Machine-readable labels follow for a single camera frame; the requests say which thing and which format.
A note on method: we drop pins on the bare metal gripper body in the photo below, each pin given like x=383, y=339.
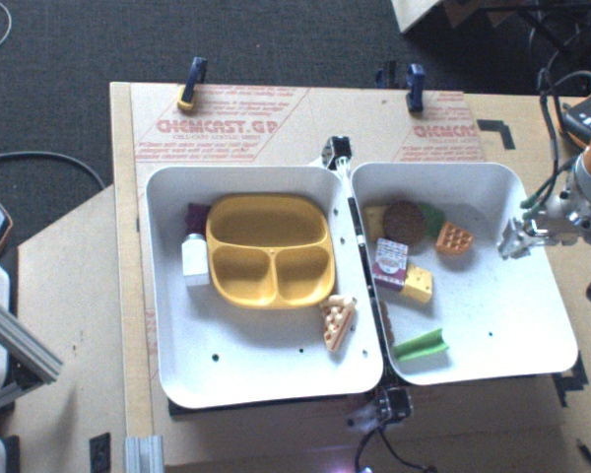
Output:
x=569, y=217

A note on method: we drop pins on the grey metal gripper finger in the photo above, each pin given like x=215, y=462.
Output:
x=512, y=245
x=521, y=224

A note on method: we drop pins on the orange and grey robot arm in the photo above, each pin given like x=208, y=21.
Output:
x=589, y=173

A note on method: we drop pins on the orange waffle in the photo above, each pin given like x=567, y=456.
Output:
x=454, y=238

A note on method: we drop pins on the white plastic tray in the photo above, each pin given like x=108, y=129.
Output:
x=497, y=313
x=256, y=362

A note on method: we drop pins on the green lettuce leaf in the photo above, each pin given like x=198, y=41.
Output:
x=434, y=217

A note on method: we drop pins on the yellow cheese wedge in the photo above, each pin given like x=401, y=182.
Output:
x=418, y=284

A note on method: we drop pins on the brown round patty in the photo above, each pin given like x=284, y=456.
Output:
x=404, y=222

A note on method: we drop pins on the pink and white carton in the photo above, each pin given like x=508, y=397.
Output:
x=390, y=264

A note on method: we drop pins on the green celery stick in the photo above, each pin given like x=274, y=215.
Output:
x=418, y=347

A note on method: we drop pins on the brown bread piece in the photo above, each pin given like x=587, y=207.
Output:
x=387, y=323

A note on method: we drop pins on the thin black and white rod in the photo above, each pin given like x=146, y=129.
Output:
x=360, y=244

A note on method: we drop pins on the beige pizza slice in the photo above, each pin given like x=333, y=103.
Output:
x=337, y=320

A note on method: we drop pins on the yellow divided plate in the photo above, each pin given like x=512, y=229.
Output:
x=268, y=224

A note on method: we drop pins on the brown cardboard board red print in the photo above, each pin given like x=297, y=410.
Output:
x=285, y=116

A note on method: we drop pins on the purple grapes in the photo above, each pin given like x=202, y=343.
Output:
x=196, y=217

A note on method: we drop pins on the white bottle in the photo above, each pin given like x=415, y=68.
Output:
x=195, y=261

